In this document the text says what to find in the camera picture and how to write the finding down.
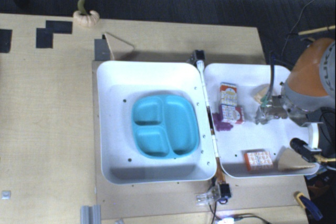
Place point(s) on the white plastic tray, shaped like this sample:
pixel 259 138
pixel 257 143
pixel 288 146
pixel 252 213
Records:
pixel 118 112
pixel 262 139

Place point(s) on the white toy pumpkin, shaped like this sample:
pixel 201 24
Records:
pixel 85 18

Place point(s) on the blue divided plate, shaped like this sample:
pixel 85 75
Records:
pixel 178 126

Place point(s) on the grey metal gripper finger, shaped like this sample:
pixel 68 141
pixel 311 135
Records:
pixel 259 117
pixel 269 118

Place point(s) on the wooden stick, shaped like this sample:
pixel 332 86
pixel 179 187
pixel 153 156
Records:
pixel 317 30

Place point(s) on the orange and white carton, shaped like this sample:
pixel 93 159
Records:
pixel 228 94

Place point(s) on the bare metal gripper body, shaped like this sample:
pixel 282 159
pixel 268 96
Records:
pixel 278 108

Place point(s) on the purple toy grapes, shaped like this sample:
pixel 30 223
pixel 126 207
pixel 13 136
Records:
pixel 220 126

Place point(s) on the orange patterned carton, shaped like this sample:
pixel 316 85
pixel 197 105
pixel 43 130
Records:
pixel 258 161

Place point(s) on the thin black and white rod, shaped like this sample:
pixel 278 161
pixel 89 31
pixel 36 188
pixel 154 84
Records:
pixel 210 115

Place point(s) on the beige toy pizza slice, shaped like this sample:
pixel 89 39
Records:
pixel 288 162

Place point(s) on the black cylinder on white bracket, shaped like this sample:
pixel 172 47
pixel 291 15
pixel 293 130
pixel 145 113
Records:
pixel 304 149

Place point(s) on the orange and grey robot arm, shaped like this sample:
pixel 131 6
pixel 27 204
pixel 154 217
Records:
pixel 307 73

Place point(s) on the beige toy bread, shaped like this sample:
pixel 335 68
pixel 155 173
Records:
pixel 260 94

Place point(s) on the red and white carton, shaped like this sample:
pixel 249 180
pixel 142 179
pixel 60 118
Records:
pixel 232 114

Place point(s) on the pale wooden triangle block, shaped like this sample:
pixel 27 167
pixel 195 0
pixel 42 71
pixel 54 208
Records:
pixel 119 46

